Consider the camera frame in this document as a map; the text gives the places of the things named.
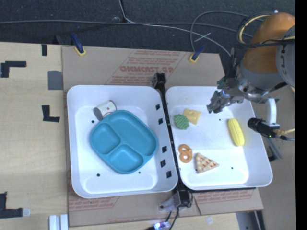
pizza slice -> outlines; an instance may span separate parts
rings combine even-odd
[[[207,157],[201,155],[199,152],[196,153],[195,160],[197,173],[202,173],[219,166],[217,162],[208,159]]]

yellow corn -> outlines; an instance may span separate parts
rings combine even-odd
[[[228,121],[228,128],[231,134],[231,137],[236,146],[243,146],[245,143],[244,135],[240,124],[238,123],[237,119],[230,118]]]

white tray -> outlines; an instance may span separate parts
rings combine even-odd
[[[135,114],[157,136],[157,153],[138,171],[119,174],[94,152],[90,133],[99,122],[93,109],[112,100]],[[81,197],[95,198],[172,190],[178,181],[160,94],[148,86],[78,85],[67,94],[71,180]]]
[[[259,133],[250,129],[248,120],[255,117],[250,101],[225,107],[222,112],[209,113],[207,105],[216,87],[171,87],[166,92],[174,145],[182,182],[193,190],[213,190],[267,186],[272,181],[270,162]],[[185,108],[200,111],[196,125],[186,130],[174,125],[174,115]],[[234,145],[227,126],[236,118],[245,137],[241,147]],[[219,163],[219,167],[203,173],[195,170],[195,157],[189,163],[179,159],[178,147],[187,144],[193,154],[200,152]]]

blue clamp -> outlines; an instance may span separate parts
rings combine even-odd
[[[201,45],[198,50],[196,50],[196,52],[194,54],[192,54],[189,58],[189,62],[191,63],[196,63],[196,61],[199,58],[200,53],[202,53],[205,49],[205,44]]]
[[[84,56],[86,54],[85,49],[83,48],[80,39],[77,37],[75,33],[70,34],[71,40],[75,44],[75,50],[79,56]]]

brown donut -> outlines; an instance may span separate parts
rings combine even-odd
[[[180,152],[179,158],[183,163],[188,163],[192,160],[193,158],[192,149],[188,145],[181,144],[178,150]]]

